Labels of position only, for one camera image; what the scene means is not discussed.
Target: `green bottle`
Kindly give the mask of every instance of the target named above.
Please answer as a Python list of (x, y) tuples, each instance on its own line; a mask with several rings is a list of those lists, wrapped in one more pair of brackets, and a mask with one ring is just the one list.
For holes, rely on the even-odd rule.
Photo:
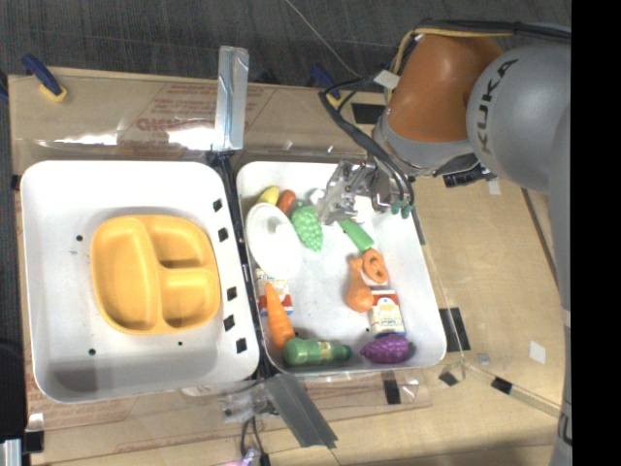
[(291, 366), (317, 366), (347, 361), (351, 347), (325, 340), (292, 338), (284, 346), (284, 361)]

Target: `hole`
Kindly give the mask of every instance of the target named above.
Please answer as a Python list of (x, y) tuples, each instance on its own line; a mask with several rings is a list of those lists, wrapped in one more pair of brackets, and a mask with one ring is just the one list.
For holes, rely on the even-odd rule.
[(229, 331), (233, 326), (235, 326), (235, 319), (233, 315), (230, 315), (224, 319), (224, 331)]
[(237, 353), (241, 353), (248, 348), (247, 344), (245, 343), (245, 338), (241, 338), (240, 340), (238, 340), (235, 345), (237, 346)]

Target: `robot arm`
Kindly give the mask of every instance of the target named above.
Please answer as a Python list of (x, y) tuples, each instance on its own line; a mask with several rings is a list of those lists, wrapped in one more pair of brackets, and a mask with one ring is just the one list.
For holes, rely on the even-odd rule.
[[(491, 40), (511, 34), (555, 43), (503, 52)], [(316, 206), (320, 221), (329, 223), (355, 215), (354, 197), (362, 194), (372, 198), (376, 211), (401, 210), (407, 217), (413, 207), (409, 183), (437, 176), (448, 184), (497, 175), (548, 195), (566, 319), (564, 401), (553, 466), (572, 464), (571, 58), (571, 31), (561, 28), (471, 21), (419, 25), (404, 37), (393, 61), (399, 84), (372, 139), (347, 126), (339, 114), (343, 105), (331, 109), (327, 91), (322, 93), (324, 107), (343, 130), (356, 141), (366, 138), (371, 159), (342, 162)]]

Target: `white cable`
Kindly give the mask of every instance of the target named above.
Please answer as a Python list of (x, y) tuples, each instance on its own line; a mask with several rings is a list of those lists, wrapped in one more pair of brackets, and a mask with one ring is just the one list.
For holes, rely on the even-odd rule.
[(297, 8), (295, 5), (293, 5), (293, 4), (291, 3), (291, 1), (290, 1), (290, 0), (284, 0), (284, 2), (285, 2), (285, 3), (289, 6), (289, 7), (291, 7), (291, 9), (293, 9), (293, 11), (294, 11), (294, 12), (295, 12), (295, 13), (296, 13), (299, 17), (300, 17), (300, 19), (304, 22), (304, 24), (305, 24), (306, 26), (308, 26), (308, 27), (309, 27), (310, 31), (312, 31), (312, 32), (313, 32), (313, 33), (317, 36), (317, 38), (319, 38), (319, 41), (320, 41), (323, 45), (325, 45), (325, 46), (326, 46), (326, 48), (327, 48), (327, 49), (328, 49), (328, 50), (329, 50), (329, 51), (330, 51), (330, 52), (331, 52), (331, 53), (332, 53), (335, 57), (337, 57), (337, 59), (339, 60), (339, 62), (341, 62), (342, 66), (343, 66), (343, 67), (344, 67), (347, 71), (349, 71), (351, 74), (353, 74), (354, 76), (356, 76), (356, 77), (358, 77), (358, 78), (360, 78), (360, 77), (361, 77), (358, 73), (356, 73), (353, 69), (351, 69), (351, 68), (350, 68), (347, 64), (345, 64), (345, 62), (344, 62), (344, 61), (341, 59), (341, 57), (340, 57), (340, 56), (336, 53), (336, 51), (335, 51), (332, 47), (330, 47), (330, 44), (329, 44), (329, 43), (328, 43), (328, 42), (327, 42), (327, 41), (323, 38), (323, 36), (321, 36), (321, 35), (319, 34), (319, 31), (317, 31), (317, 30), (316, 30), (316, 29), (312, 26), (312, 24), (309, 22), (309, 20), (308, 20), (308, 19), (306, 19), (306, 18), (304, 17), (304, 14), (302, 14), (302, 13), (298, 10), (298, 8)]

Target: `yellow plate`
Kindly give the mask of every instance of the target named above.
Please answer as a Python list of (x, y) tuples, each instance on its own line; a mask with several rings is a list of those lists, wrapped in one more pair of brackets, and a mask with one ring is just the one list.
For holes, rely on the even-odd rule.
[(219, 309), (212, 243), (182, 217), (109, 219), (95, 230), (90, 258), (99, 310), (123, 333), (175, 333), (205, 324)]

